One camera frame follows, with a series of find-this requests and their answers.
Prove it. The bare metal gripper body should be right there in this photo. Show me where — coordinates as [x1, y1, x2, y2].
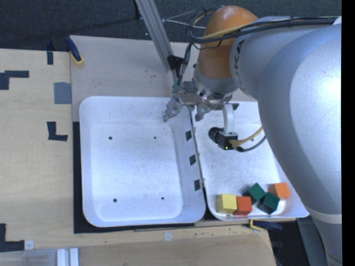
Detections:
[177, 81, 233, 110]

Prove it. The white plastic tray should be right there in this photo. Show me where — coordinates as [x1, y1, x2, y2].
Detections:
[190, 101, 310, 222]
[79, 95, 207, 228]

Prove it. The pale wood board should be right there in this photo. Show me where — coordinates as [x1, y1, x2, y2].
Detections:
[70, 34, 296, 249]

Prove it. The yellow cube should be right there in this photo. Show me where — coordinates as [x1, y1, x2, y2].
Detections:
[216, 193, 238, 214]

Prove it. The green cube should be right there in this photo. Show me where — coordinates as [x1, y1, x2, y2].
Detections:
[256, 192, 281, 215]
[242, 182, 267, 205]

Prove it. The red cube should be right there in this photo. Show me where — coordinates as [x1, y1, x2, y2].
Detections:
[233, 196, 253, 216]

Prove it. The orange cube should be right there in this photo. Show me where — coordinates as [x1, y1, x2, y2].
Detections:
[267, 182, 292, 200]

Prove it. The black cylinder on white bracket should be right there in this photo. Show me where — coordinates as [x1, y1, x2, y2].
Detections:
[208, 103, 239, 151]

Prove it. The black block with thin wires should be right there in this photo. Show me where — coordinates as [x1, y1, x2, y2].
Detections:
[167, 54, 184, 71]

